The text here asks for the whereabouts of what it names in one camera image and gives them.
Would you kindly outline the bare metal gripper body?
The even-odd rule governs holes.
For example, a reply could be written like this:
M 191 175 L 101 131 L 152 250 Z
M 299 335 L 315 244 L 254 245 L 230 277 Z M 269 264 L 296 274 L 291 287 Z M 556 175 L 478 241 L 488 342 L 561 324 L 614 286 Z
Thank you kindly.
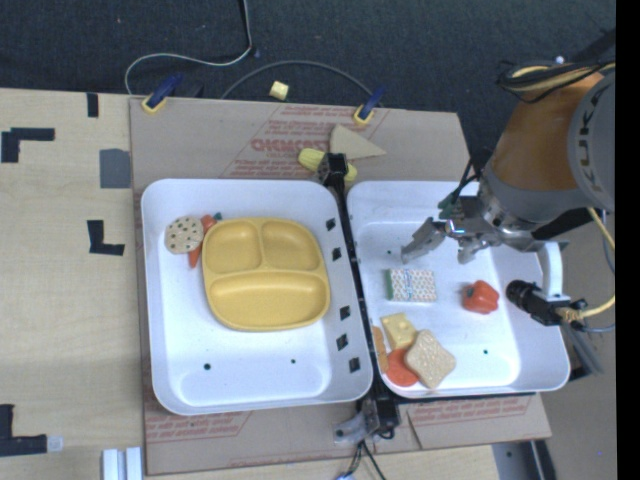
M 493 196 L 461 196 L 444 219 L 447 237 L 461 248 L 508 245 L 520 250 L 529 248 L 537 224 L 508 213 Z

